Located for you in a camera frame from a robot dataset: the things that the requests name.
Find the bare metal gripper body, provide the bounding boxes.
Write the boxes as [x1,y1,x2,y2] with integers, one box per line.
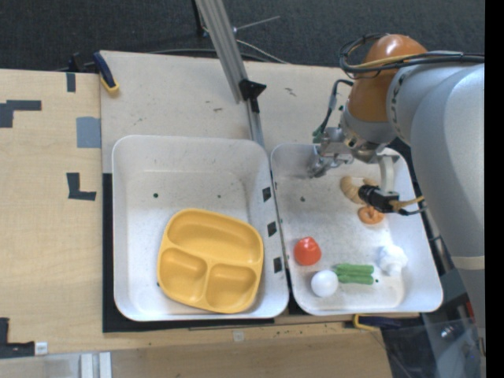
[314,127,389,165]

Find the tan toy croissant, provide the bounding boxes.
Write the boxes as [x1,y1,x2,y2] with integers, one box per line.
[339,175,381,206]

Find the white plastic tray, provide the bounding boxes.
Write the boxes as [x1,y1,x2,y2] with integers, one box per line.
[269,143,445,317]
[111,134,291,323]

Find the orange toy pretzel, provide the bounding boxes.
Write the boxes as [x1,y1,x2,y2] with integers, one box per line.
[357,206,385,226]

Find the red toy tomato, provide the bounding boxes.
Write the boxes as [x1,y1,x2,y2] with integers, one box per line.
[293,236,323,267]

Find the green toy bean pods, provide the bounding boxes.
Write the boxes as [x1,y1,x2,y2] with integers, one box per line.
[332,262,376,286]

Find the white lumpy toy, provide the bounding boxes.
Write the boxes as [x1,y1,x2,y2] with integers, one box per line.
[377,244,410,277]

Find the white egg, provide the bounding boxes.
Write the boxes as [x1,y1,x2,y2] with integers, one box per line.
[310,269,340,298]

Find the yellow divided plate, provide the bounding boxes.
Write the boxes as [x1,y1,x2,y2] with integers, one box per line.
[156,208,265,315]

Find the black cylinder on white bracket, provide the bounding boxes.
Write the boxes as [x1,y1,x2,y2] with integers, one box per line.
[357,152,401,214]

